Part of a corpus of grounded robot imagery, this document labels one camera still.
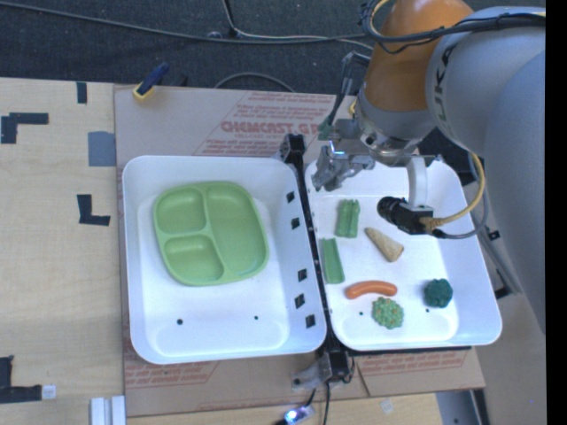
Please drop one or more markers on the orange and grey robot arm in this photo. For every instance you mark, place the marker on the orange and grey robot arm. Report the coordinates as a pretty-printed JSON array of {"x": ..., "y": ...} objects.
[{"x": 487, "y": 104}]

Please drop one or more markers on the thin black rod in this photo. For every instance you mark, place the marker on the thin black rod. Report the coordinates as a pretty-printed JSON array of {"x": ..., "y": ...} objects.
[{"x": 315, "y": 255}]

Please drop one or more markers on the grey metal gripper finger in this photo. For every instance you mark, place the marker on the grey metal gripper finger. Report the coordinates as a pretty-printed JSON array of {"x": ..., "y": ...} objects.
[
  {"x": 321, "y": 171},
  {"x": 340, "y": 176}
]

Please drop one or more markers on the green divided plate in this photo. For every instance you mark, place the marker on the green divided plate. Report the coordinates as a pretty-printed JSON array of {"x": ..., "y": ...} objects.
[{"x": 230, "y": 224}]

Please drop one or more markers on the green celery stick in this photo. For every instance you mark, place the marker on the green celery stick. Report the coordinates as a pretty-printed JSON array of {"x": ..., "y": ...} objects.
[{"x": 332, "y": 261}]

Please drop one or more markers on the brown cardboard board red print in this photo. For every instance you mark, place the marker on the brown cardboard board red print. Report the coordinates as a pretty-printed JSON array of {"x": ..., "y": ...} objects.
[{"x": 177, "y": 122}]

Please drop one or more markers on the black cylinder on white bracket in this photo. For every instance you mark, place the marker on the black cylinder on white bracket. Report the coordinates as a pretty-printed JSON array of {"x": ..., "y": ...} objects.
[{"x": 405, "y": 217}]

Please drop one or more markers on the green grapes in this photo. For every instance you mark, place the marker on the green grapes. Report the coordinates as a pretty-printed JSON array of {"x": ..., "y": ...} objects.
[{"x": 388, "y": 313}]

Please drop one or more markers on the dark green broccoli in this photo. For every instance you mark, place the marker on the dark green broccoli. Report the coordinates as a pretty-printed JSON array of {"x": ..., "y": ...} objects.
[{"x": 438, "y": 293}]

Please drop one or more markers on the green asparagus bundle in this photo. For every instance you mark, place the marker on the green asparagus bundle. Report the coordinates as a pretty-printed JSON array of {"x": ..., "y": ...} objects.
[{"x": 347, "y": 219}]

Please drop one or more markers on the white plastic tray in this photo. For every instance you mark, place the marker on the white plastic tray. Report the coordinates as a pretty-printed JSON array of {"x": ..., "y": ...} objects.
[
  {"x": 421, "y": 264},
  {"x": 221, "y": 321}
]

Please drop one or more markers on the beige pizza slice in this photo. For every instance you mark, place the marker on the beige pizza slice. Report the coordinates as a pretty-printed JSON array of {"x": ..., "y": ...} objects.
[{"x": 387, "y": 246}]

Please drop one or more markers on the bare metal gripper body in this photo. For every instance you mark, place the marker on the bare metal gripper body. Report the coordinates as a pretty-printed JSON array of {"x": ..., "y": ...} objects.
[{"x": 385, "y": 151}]

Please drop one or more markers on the orange sausage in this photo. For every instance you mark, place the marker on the orange sausage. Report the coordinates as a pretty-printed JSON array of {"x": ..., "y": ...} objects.
[{"x": 370, "y": 289}]

